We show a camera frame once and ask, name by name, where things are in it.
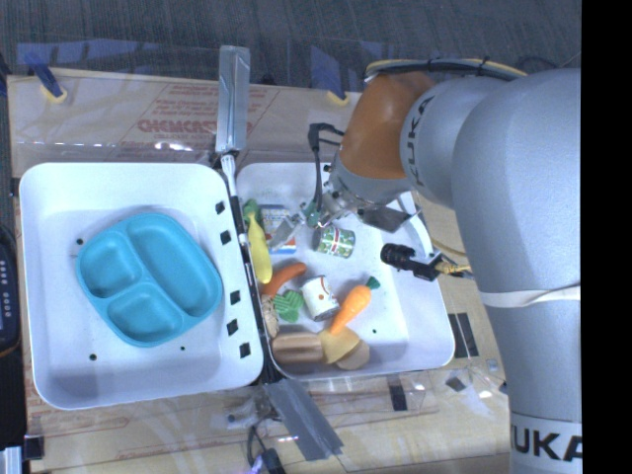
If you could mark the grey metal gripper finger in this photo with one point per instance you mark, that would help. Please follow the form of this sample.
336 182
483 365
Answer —
387 217
284 231

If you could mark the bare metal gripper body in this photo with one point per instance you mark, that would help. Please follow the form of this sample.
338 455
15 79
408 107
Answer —
337 206

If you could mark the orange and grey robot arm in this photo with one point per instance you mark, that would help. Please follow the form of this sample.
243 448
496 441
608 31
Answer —
513 205

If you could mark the white carton blue red print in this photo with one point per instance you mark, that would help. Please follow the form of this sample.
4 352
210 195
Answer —
274 216

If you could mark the yellow banana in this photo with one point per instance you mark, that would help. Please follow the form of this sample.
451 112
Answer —
260 255

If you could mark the green and white can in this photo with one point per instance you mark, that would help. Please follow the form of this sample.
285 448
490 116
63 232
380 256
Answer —
338 241

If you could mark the orange sausage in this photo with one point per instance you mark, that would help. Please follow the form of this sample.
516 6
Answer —
284 277

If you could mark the green grapes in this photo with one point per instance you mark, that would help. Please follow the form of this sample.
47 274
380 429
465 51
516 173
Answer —
288 305

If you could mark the white can red print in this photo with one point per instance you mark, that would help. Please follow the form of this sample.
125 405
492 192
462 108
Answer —
320 296

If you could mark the beige toy food piece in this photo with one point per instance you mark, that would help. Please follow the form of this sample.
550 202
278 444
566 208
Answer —
269 316

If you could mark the orange carrot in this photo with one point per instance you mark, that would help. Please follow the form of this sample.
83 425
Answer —
351 305

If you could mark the white plastic tray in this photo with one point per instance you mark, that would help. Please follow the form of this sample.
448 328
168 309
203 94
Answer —
419 324
59 245

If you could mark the tan bread bun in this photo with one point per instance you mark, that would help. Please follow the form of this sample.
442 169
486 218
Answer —
296 347

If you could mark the yellow toy food piece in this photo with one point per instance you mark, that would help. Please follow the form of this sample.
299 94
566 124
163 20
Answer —
338 346

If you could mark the tan biscuit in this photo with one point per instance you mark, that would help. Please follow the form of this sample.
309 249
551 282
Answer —
360 356

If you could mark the blue divided plate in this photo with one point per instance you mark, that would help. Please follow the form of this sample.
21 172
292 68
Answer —
148 279

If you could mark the brown cardboard board red print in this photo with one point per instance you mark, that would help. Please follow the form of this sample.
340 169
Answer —
148 116

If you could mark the black cylinder on white bracket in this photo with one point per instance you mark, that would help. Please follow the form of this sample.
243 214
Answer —
401 258

